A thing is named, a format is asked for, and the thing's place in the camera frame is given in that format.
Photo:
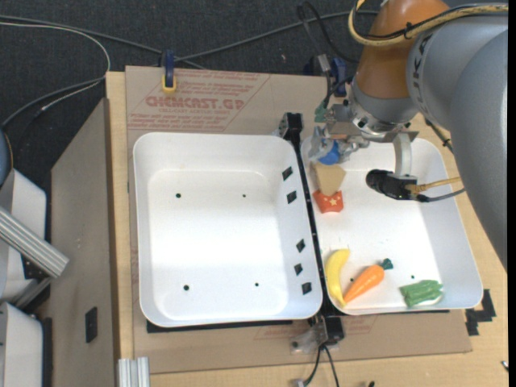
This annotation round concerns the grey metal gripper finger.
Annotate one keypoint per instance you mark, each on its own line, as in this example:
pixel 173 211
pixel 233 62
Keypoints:
pixel 350 148
pixel 317 143

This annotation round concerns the white plastic tray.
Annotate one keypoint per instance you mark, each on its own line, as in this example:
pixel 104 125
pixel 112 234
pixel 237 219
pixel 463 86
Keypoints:
pixel 395 236
pixel 217 232

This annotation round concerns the tan bread slice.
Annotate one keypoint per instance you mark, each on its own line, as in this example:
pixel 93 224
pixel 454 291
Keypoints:
pixel 329 179

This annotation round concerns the red carton with yellow star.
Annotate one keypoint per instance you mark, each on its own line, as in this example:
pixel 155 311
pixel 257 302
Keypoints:
pixel 328 203

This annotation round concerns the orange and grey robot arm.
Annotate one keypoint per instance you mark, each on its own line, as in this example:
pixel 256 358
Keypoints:
pixel 463 95

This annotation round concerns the green beans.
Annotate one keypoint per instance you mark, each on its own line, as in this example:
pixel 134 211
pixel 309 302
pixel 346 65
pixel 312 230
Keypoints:
pixel 421 292

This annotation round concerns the brown cardboard board red print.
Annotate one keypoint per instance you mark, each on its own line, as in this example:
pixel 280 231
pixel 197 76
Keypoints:
pixel 250 95

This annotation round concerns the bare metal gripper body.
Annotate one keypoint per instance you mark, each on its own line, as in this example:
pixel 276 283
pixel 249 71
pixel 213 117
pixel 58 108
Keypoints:
pixel 350 124

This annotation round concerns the orange carrot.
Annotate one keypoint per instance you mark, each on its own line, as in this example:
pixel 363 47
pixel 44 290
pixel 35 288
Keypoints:
pixel 364 282

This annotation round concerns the yellow banana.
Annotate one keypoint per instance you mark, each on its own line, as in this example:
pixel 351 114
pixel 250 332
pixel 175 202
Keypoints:
pixel 335 272

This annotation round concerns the blue round object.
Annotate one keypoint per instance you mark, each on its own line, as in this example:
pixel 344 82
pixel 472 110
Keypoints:
pixel 328 156

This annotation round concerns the black cylinder on white bracket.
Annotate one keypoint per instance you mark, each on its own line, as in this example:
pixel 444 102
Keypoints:
pixel 389 184

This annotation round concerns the thin black rod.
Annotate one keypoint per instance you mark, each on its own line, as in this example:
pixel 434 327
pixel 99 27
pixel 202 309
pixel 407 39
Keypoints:
pixel 311 216

